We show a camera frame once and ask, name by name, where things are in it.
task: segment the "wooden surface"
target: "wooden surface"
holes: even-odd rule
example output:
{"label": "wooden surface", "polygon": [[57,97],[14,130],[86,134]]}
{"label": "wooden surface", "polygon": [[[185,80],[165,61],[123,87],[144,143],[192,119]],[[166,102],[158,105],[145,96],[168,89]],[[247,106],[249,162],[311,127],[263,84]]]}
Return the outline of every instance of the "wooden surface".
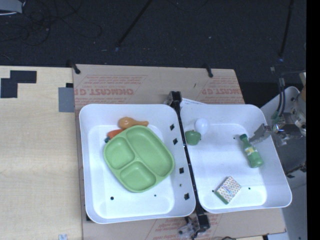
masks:
{"label": "wooden surface", "polygon": [[35,84],[18,84],[17,98],[0,98],[0,239],[82,239],[75,114],[59,112],[58,88],[70,68],[36,70]]}

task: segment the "patterned box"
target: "patterned box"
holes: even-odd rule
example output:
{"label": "patterned box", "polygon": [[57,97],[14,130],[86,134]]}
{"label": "patterned box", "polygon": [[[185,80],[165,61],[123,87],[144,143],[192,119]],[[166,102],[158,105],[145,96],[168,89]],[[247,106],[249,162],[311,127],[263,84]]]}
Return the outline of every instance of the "patterned box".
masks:
{"label": "patterned box", "polygon": [[215,191],[215,194],[227,205],[239,192],[241,186],[234,178],[229,176]]}

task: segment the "green bottle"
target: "green bottle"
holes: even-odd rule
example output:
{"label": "green bottle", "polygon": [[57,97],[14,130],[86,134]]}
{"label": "green bottle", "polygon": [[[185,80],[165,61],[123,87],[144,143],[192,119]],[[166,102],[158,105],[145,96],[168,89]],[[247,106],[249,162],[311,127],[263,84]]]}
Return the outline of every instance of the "green bottle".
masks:
{"label": "green bottle", "polygon": [[243,142],[243,149],[249,159],[250,166],[252,168],[262,166],[264,164],[264,161],[261,159],[261,156],[257,149],[250,144],[248,136],[246,134],[242,134],[240,136],[240,140]]}

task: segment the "white cable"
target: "white cable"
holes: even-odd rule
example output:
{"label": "white cable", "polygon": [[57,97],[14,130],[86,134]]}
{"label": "white cable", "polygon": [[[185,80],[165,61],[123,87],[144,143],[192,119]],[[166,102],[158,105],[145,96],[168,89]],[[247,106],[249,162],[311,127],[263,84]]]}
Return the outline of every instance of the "white cable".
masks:
{"label": "white cable", "polygon": [[[22,4],[22,7],[25,6],[25,3],[26,3],[27,0],[24,0],[23,4]],[[17,14],[16,11],[13,11],[13,12],[5,12],[5,13],[1,13],[0,16],[5,16],[5,15],[14,15],[14,14]]]}

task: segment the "brown toy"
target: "brown toy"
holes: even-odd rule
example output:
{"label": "brown toy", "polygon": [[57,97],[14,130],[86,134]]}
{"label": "brown toy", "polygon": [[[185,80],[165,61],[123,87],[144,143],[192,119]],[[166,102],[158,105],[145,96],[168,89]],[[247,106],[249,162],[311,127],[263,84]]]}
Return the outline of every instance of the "brown toy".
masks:
{"label": "brown toy", "polygon": [[118,122],[119,127],[122,129],[127,129],[131,126],[148,126],[148,124],[148,121],[137,121],[127,116],[121,118]]}

